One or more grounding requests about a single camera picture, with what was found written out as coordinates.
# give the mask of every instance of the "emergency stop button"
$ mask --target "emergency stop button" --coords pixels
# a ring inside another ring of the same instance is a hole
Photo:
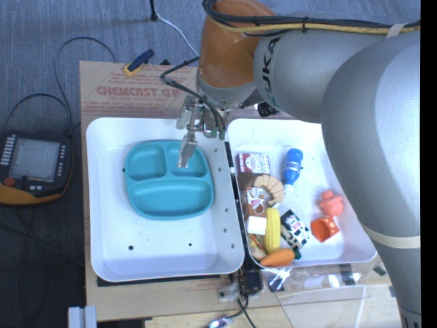
[[[8,186],[8,187],[13,187],[13,186],[15,186],[15,179],[14,178],[5,178],[3,180],[3,184],[5,186]]]

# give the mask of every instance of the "blue plate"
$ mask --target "blue plate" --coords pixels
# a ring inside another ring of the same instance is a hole
[[[149,219],[177,220],[206,212],[214,200],[210,167],[196,148],[188,167],[178,167],[181,141],[146,141],[125,162],[130,204]]]

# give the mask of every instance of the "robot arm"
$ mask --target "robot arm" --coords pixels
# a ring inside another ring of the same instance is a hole
[[[196,128],[210,133],[217,115],[262,101],[320,123],[340,185],[387,268],[402,324],[421,327],[420,21],[388,38],[391,26],[280,17],[252,0],[203,6],[195,99],[203,108],[187,115],[191,123],[201,114]]]

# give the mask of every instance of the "orange carrot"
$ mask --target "orange carrot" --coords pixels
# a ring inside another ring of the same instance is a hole
[[[290,248],[281,248],[275,250],[271,254],[267,255],[261,260],[260,264],[262,266],[286,266],[292,263],[294,260],[294,251]]]

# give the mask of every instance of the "yellow cable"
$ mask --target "yellow cable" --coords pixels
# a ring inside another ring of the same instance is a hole
[[[255,27],[231,27],[228,25],[224,25],[220,22],[214,20],[214,22],[219,25],[220,28],[223,28],[228,31],[233,31],[236,33],[244,33],[244,32],[254,32],[254,31],[272,31],[272,30],[281,30],[281,29],[302,29],[305,26],[305,29],[319,29],[319,30],[331,30],[331,31],[344,31],[346,33],[361,33],[361,34],[380,34],[385,35],[389,32],[389,28],[371,28],[371,27],[346,27],[341,25],[324,25],[320,23],[287,23],[287,24],[278,24],[278,25],[262,25]],[[408,33],[410,31],[418,31],[420,30],[420,25],[416,27],[407,27],[402,28],[400,33]]]

